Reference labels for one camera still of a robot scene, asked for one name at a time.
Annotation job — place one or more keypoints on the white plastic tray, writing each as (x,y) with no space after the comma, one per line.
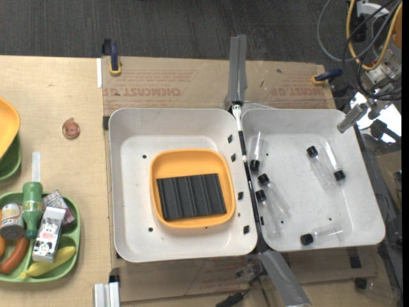
(134,184)
(303,203)

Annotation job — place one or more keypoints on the green bottle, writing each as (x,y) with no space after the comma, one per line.
(32,203)

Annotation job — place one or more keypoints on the black cylinder on white bracket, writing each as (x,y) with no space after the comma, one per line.
(358,21)

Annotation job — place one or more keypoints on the pink round disc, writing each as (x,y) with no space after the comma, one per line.
(71,128)

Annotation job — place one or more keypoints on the small grey can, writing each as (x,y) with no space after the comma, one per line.
(11,221)

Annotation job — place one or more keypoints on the pink packet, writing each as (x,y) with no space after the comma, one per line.
(59,200)

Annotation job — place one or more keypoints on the orange carrot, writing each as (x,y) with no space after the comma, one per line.
(2,245)

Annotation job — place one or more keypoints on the green divided plate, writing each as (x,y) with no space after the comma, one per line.
(68,235)

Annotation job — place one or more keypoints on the thin black and white rod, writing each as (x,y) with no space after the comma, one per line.
(243,146)

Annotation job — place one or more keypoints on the yellow banana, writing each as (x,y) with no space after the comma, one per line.
(60,257)

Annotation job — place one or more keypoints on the clear plastic bottle, black cap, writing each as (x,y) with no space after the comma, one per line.
(255,149)
(276,195)
(271,217)
(332,160)
(319,168)
(326,233)
(375,287)

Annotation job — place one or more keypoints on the brown cardboard board, red print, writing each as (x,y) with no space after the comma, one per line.
(191,82)

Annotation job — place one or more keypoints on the red sausage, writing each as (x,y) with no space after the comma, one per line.
(14,256)

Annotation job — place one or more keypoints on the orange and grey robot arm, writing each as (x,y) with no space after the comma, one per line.
(397,24)

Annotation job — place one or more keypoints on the black ribbed rack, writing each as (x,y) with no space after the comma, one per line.
(191,197)

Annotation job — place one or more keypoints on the white cow print carton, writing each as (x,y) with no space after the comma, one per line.
(48,235)

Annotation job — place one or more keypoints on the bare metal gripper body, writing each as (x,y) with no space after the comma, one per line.
(388,67)

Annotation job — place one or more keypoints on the orange plate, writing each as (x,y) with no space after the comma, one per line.
(7,123)
(191,162)

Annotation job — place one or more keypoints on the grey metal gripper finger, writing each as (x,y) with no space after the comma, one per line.
(351,117)
(375,110)

